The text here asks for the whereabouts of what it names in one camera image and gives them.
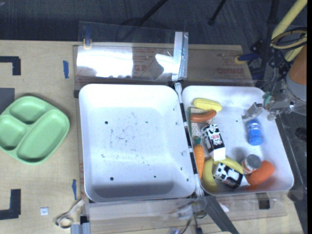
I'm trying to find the short cow print carton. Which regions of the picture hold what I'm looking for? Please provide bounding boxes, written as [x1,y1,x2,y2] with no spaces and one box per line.
[213,162,245,189]

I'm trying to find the green divided plate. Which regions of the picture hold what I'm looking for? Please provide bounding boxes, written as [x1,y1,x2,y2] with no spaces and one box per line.
[0,96,71,166]

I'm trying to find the orange cylinder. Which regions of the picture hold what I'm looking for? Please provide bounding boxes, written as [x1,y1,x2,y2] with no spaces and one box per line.
[246,160,275,188]

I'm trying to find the yellow corn cob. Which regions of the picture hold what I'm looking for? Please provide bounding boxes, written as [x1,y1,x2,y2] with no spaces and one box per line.
[193,97,223,113]

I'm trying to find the orange sausage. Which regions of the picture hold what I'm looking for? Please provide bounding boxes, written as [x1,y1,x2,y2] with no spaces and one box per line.
[190,109,217,123]

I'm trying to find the small orange and white can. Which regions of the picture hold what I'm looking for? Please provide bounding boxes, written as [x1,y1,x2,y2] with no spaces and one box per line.
[241,154,262,176]

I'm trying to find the orange carrot green top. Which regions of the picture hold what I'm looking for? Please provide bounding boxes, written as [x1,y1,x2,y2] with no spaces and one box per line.
[193,136,206,179]

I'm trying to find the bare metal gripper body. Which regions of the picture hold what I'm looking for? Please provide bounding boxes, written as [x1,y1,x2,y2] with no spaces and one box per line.
[264,79,308,115]

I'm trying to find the blue bottle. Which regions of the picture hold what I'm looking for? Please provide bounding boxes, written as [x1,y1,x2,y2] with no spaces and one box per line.
[246,118,264,146]

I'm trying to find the tall cow print carton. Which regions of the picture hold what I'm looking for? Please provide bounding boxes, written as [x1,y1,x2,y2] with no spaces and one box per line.
[200,123,227,162]

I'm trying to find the beige waffle biscuit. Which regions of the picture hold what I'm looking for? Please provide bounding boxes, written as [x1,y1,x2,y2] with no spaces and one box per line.
[189,107,208,137]

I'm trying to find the thin black and white rod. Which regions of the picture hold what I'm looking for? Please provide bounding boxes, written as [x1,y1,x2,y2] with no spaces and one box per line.
[174,81,204,197]

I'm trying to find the white plastic tray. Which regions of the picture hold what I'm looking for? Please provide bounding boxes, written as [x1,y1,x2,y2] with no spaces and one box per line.
[78,83,197,203]
[181,85,295,196]

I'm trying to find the yellow banana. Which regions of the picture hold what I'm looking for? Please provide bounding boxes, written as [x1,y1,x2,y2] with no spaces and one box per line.
[201,156,244,193]

